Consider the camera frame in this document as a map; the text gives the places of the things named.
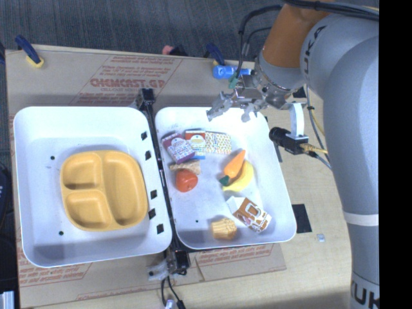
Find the gray floor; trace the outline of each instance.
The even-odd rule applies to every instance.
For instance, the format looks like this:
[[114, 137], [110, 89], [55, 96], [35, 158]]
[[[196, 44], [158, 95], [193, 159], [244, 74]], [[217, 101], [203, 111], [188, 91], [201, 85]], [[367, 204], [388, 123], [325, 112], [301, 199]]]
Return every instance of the gray floor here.
[[[379, 0], [337, 0], [379, 7]], [[166, 44], [183, 45], [190, 56], [202, 57], [213, 42], [226, 59], [238, 59], [238, 28], [257, 8], [281, 0], [0, 0], [0, 41], [17, 49], [16, 35], [35, 44], [161, 53]], [[271, 26], [275, 12], [253, 18], [246, 35]], [[265, 36], [254, 36], [251, 59]], [[5, 67], [0, 65], [0, 162], [10, 168]], [[0, 233], [14, 236], [13, 214]]]

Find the orange divided plate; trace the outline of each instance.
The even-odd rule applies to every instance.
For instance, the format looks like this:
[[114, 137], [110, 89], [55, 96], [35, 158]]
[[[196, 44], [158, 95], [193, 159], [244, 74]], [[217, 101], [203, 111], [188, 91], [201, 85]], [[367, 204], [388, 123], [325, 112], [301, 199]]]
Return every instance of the orange divided plate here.
[[60, 183], [66, 215], [82, 230], [124, 229], [147, 214], [142, 171], [122, 151], [73, 154], [62, 165]]

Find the banana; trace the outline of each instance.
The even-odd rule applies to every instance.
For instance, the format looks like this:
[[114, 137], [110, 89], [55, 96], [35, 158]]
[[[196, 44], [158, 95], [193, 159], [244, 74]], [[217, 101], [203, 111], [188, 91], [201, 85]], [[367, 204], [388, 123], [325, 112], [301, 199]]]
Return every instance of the banana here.
[[223, 191], [242, 191], [252, 181], [254, 175], [253, 166], [247, 160], [243, 161], [240, 176], [226, 187], [222, 187]]

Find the white robotic arm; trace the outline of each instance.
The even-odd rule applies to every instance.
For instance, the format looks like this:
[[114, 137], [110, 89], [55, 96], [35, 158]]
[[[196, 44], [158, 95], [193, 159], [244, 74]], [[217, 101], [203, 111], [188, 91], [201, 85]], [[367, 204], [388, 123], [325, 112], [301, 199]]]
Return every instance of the white robotic arm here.
[[288, 97], [303, 84], [324, 100], [328, 156], [351, 241], [351, 308], [379, 309], [379, 13], [330, 14], [320, 1], [333, 0], [303, 1], [317, 11], [285, 5], [253, 74], [241, 76], [207, 114], [237, 106], [247, 121], [268, 106], [290, 109]]

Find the carrot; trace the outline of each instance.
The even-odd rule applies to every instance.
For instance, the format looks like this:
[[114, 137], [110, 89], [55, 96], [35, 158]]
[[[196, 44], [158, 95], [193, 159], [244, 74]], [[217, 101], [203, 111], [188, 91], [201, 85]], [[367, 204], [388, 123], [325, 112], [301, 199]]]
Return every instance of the carrot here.
[[234, 178], [239, 174], [245, 159], [246, 150], [240, 151], [224, 168], [223, 172], [230, 178]]

